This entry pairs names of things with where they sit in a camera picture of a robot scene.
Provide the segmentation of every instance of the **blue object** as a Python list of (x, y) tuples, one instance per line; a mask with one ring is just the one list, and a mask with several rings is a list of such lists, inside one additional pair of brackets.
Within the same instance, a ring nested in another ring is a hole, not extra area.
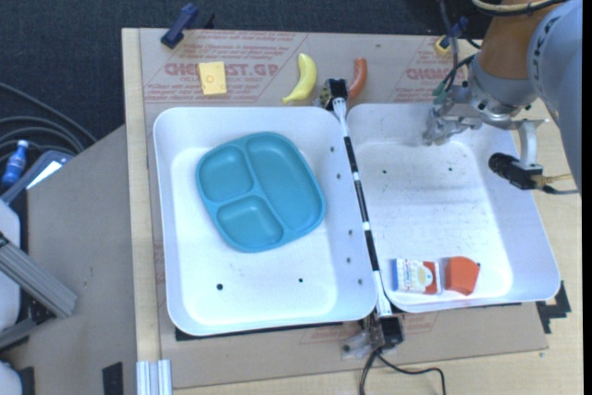
[(25, 166), (27, 165), (28, 148), (29, 142), (26, 140), (19, 140), (17, 143), (17, 151), (6, 161), (6, 171), (2, 176), (2, 184), (7, 188), (10, 188), (22, 176)]
[(169, 31), (160, 39), (162, 44), (174, 48), (183, 39), (183, 30), (188, 29), (197, 19), (200, 9), (194, 4), (187, 4), (181, 9), (179, 17)]
[(452, 34), (456, 38), (460, 38), (466, 30), (468, 24), (469, 19), (467, 17), (461, 17), (459, 21), (452, 26)]
[(243, 252), (274, 249), (312, 232), (325, 198), (296, 146), (261, 132), (208, 152), (195, 171), (203, 203), (222, 237)]

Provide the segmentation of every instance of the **blue clip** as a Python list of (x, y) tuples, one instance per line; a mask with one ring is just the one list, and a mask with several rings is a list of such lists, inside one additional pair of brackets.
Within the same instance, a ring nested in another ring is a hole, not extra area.
[(181, 13), (170, 30), (163, 36), (160, 41), (169, 48), (174, 48), (183, 39), (182, 31), (190, 27), (190, 25), (197, 18), (200, 9), (194, 4), (187, 4), (181, 9)]

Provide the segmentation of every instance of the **blue bottle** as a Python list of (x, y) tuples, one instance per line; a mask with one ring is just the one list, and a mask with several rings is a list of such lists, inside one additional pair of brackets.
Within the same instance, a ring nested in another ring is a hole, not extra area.
[(19, 140), (17, 143), (17, 151), (6, 161), (6, 171), (2, 177), (2, 184), (7, 188), (10, 188), (22, 176), (25, 166), (27, 165), (28, 148), (29, 142), (26, 140)]

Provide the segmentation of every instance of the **orange sausage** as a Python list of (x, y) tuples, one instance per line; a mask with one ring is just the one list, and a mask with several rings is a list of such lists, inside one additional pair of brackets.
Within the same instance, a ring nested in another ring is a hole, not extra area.
[(368, 65), (366, 59), (362, 57), (355, 58), (353, 63), (353, 82), (348, 88), (348, 98), (355, 99), (362, 91), (368, 77)]

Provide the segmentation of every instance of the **black clamp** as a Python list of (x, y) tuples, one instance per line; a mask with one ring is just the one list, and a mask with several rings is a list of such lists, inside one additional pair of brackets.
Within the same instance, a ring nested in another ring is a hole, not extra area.
[(489, 168), (502, 178), (508, 180), (516, 188), (521, 190), (533, 190), (537, 183), (533, 176), (542, 175), (543, 169), (535, 167), (524, 169), (520, 167), (520, 161), (508, 154), (495, 153), (489, 158)]
[(188, 29), (192, 23), (197, 19), (200, 9), (194, 4), (187, 4), (181, 9), (179, 17), (173, 23), (170, 30), (160, 39), (162, 44), (173, 49), (183, 39), (182, 31)]
[(315, 104), (330, 112), (333, 110), (333, 99), (338, 97), (347, 100), (348, 87), (346, 81), (333, 79), (326, 80)]

